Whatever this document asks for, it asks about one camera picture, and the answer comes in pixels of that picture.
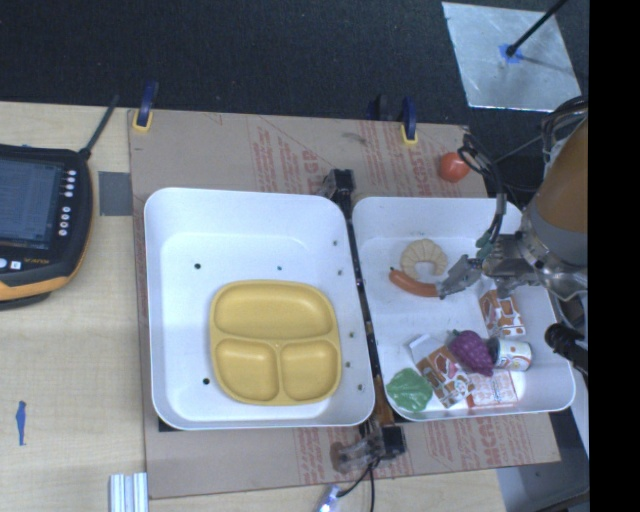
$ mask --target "toy hot dog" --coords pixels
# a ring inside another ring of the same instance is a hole
[[[389,280],[404,291],[420,297],[438,297],[438,290],[433,283],[422,283],[409,277],[402,270],[394,268],[389,272]]]

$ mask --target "wooden table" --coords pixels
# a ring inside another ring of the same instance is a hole
[[[104,111],[0,102],[0,143],[79,150]],[[130,172],[126,114],[116,109],[94,147],[94,177]],[[96,213],[71,283],[41,303],[0,312],[0,510],[104,512],[109,476],[145,471],[136,308],[132,219]],[[151,500],[149,510],[306,511],[323,488]],[[505,510],[494,470],[377,480],[375,490],[376,512]],[[340,506],[364,511],[369,502],[362,483]]]

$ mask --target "handheld device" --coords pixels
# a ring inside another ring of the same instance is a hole
[[[39,302],[78,272],[93,218],[88,160],[117,101],[80,151],[0,144],[0,310]]]

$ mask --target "blue clamp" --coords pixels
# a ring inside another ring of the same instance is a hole
[[[402,140],[405,144],[417,144],[416,133],[416,106],[409,96],[402,100]]]
[[[158,82],[155,80],[147,80],[145,82],[140,108],[136,110],[136,114],[133,117],[132,126],[134,129],[141,132],[148,132],[151,128],[151,122],[153,120],[153,112],[151,109],[158,94],[158,87]]]

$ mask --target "metal rod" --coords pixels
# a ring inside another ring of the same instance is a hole
[[[524,43],[527,39],[529,39],[529,37],[531,37],[531,34],[533,34],[536,30],[538,30],[542,24],[547,21],[551,16],[553,16],[553,14],[558,11],[558,9],[560,9],[560,7],[562,7],[564,4],[567,3],[568,0],[560,0],[559,2],[557,2],[553,7],[551,7],[551,9],[549,9],[546,14],[540,18],[535,25],[533,25],[529,30],[527,30],[520,39],[518,39],[515,43],[513,43],[512,45],[510,45],[507,48],[507,57],[513,57],[513,54],[516,53],[516,50],[520,47],[520,45],[522,43]]]

